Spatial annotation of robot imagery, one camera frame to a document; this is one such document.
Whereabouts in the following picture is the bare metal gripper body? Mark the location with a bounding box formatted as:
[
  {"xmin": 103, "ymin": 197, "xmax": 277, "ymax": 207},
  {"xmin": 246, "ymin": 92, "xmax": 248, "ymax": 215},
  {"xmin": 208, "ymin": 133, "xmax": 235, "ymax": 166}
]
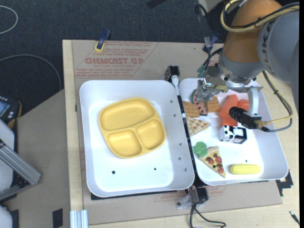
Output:
[{"xmin": 205, "ymin": 64, "xmax": 252, "ymax": 93}]

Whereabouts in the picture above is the brown toy waffle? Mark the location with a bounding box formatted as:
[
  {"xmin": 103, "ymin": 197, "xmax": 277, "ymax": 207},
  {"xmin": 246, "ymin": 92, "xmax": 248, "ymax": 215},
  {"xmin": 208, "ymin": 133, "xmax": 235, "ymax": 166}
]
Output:
[
  {"xmin": 182, "ymin": 100, "xmax": 201, "ymax": 118},
  {"xmin": 205, "ymin": 95, "xmax": 223, "ymax": 114}
]

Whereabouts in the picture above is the pink watermelon slice green rind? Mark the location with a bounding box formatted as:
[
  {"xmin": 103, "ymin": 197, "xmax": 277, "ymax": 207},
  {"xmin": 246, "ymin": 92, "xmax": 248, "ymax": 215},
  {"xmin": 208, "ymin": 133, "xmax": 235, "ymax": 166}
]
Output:
[{"xmin": 191, "ymin": 89, "xmax": 209, "ymax": 116}]

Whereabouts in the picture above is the orange toy carrot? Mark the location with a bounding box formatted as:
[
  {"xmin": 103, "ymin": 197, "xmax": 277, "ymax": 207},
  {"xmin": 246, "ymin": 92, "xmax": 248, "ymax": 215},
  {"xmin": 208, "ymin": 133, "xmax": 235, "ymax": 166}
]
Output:
[
  {"xmin": 220, "ymin": 98, "xmax": 250, "ymax": 127},
  {"xmin": 219, "ymin": 94, "xmax": 239, "ymax": 118}
]

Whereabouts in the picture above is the beige triangular toast slice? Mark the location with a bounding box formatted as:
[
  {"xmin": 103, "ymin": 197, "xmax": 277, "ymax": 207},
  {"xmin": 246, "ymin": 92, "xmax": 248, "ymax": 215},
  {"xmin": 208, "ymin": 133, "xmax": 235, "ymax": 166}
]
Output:
[{"xmin": 186, "ymin": 116, "xmax": 211, "ymax": 137}]

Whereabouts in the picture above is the thin black and white rod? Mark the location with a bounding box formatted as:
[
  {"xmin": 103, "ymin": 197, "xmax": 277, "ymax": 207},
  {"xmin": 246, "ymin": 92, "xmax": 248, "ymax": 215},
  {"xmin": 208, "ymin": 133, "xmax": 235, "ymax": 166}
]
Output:
[{"xmin": 171, "ymin": 76, "xmax": 198, "ymax": 188}]

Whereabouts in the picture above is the green toy broccoli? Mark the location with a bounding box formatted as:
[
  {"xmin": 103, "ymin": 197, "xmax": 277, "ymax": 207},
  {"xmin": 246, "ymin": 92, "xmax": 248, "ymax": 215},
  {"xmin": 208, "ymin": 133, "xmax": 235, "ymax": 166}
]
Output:
[{"xmin": 192, "ymin": 141, "xmax": 208, "ymax": 157}]

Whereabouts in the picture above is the toy pizza slice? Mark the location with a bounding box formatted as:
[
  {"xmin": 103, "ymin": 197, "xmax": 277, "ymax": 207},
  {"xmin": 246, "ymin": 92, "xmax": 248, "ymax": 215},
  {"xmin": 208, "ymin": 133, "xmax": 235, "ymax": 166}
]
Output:
[{"xmin": 198, "ymin": 146, "xmax": 227, "ymax": 179}]

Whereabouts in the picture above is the brown cardboard board red print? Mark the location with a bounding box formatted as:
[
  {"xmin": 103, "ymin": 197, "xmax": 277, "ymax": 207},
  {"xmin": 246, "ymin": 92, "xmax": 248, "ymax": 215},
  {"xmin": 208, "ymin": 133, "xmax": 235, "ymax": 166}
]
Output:
[{"xmin": 71, "ymin": 39, "xmax": 283, "ymax": 225}]

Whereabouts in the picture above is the white plastic tray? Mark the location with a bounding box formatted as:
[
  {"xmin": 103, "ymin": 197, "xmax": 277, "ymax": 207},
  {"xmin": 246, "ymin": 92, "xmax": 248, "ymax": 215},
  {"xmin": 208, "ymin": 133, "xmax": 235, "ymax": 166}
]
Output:
[
  {"xmin": 178, "ymin": 77, "xmax": 289, "ymax": 187},
  {"xmin": 79, "ymin": 79, "xmax": 195, "ymax": 198}
]

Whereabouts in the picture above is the yellow divided plate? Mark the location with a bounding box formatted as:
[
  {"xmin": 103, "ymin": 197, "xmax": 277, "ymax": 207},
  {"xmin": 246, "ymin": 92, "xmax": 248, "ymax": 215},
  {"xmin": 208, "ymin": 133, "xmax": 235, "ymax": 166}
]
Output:
[{"xmin": 98, "ymin": 97, "xmax": 166, "ymax": 159}]

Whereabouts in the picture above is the yellow toy corn cob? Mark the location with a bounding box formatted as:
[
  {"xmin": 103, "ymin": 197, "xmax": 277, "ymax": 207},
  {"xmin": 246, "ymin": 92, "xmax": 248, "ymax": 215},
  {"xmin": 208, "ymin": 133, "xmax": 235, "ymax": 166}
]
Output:
[{"xmin": 228, "ymin": 163, "xmax": 261, "ymax": 175}]

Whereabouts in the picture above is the black pen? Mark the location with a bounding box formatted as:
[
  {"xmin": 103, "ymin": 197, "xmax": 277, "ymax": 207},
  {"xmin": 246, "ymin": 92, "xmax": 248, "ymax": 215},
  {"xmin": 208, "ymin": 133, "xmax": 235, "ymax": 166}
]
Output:
[{"xmin": 289, "ymin": 211, "xmax": 300, "ymax": 225}]

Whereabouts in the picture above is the black cylinder on white bracket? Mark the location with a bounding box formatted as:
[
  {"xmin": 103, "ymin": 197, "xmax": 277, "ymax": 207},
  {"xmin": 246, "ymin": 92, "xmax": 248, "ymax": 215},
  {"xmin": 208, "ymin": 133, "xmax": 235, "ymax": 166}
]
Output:
[{"xmin": 228, "ymin": 86, "xmax": 264, "ymax": 130}]

